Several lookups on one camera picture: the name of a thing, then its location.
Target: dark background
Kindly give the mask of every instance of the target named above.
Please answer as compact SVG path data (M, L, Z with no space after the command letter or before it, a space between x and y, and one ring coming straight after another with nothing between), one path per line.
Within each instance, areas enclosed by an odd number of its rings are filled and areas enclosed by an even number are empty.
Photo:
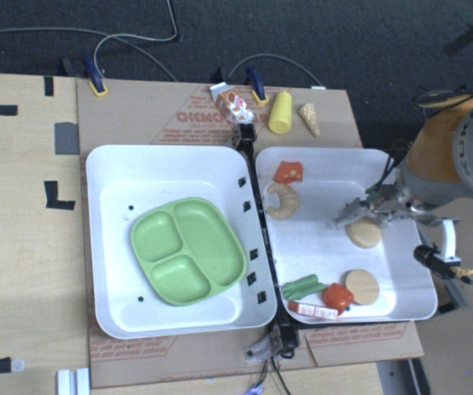
M413 140L423 91L473 91L473 0L171 0L179 40L131 41L178 81L209 82L257 53L292 59L324 86L345 89L363 144L386 150ZM173 34L165 0L0 0L0 30L72 27L107 34L165 38ZM84 75L81 58L102 37L69 31L0 34L0 72ZM242 84L253 65L267 86L308 87L314 79L277 58L255 58L230 78ZM157 63L109 41L99 52L107 77L172 81Z

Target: green divided plate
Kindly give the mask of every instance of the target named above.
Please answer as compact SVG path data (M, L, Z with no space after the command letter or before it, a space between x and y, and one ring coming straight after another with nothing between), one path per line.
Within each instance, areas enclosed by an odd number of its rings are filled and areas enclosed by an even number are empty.
M130 240L137 261L161 299L187 305L227 290L242 279L247 259L221 212L187 197L147 212Z

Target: black hole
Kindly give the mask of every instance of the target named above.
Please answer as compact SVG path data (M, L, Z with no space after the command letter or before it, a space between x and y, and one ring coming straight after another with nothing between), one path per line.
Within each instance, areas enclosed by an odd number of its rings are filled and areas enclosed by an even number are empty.
M256 272L253 272L250 275L247 275L248 285L251 286L254 282L256 282Z
M265 300L267 300L266 292L265 291L260 291L258 293L258 304L263 303Z

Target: beige disc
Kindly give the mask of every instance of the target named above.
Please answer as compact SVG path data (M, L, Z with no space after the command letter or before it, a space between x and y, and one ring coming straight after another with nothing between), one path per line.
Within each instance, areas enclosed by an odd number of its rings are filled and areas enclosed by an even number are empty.
M351 241L362 249L375 247L383 237L381 230L369 219L363 217L345 228Z
M378 299L378 282L368 271L355 269L345 277L345 288L353 293L353 301L358 304L373 304Z

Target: cardboard sheet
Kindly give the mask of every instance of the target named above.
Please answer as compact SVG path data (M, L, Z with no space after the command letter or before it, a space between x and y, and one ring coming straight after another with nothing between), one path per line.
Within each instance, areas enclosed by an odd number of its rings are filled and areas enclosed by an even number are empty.
M262 365L246 362L244 347L266 335L266 328L210 332L121 341L99 328L93 312L93 283L86 196L85 162L90 151L107 144L230 144L232 130L215 107L209 85L107 80L109 94L98 99L87 80L77 81L81 147L82 210L85 228L89 305L90 370L93 388L257 373ZM268 146L361 147L345 91L287 89L293 97L292 129L276 135L267 128L270 103L254 103L251 89L238 86L256 119L255 151ZM314 137L296 113L313 102L322 135ZM294 359L281 369L306 369L421 356L414 323L339 326L301 330Z

